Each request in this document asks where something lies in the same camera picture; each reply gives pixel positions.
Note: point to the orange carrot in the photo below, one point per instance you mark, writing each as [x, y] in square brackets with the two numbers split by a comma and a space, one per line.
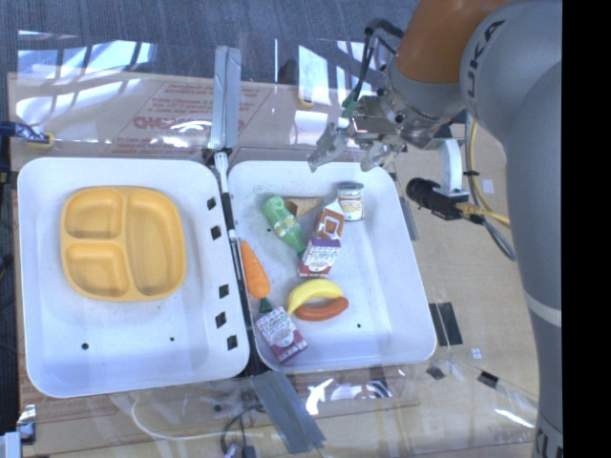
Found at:
[254, 275]

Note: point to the maroon and white carton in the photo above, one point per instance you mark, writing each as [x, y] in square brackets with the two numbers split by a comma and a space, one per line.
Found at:
[281, 334]

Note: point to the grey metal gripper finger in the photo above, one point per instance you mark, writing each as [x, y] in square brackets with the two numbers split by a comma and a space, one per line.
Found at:
[323, 148]
[377, 153]

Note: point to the white plastic tray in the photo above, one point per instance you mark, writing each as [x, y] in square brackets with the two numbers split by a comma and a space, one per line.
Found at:
[124, 275]
[334, 275]

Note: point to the small soup can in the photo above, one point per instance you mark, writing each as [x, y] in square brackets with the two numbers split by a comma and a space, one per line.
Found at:
[351, 201]

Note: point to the yellow banana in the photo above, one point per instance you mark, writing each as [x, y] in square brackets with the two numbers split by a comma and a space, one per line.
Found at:
[312, 293]

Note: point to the brown pizza slice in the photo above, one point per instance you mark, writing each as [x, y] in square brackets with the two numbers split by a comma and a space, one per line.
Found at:
[305, 204]

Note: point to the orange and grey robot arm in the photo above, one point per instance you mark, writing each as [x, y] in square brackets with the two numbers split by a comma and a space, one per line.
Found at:
[506, 65]

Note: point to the green plastic bottle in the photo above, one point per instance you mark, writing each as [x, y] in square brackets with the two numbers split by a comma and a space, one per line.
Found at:
[282, 222]

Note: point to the black cylinder on white bracket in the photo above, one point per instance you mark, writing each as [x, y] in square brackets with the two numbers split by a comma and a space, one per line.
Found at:
[441, 193]

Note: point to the orange divided plate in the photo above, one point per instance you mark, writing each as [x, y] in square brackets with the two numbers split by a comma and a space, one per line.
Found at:
[123, 242]

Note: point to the purple and white carton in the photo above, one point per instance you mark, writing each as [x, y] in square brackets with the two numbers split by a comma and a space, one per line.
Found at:
[319, 258]

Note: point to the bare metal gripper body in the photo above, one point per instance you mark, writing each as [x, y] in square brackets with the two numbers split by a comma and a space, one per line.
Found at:
[389, 117]

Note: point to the orange sausage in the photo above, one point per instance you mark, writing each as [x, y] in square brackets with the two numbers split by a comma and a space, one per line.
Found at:
[322, 309]

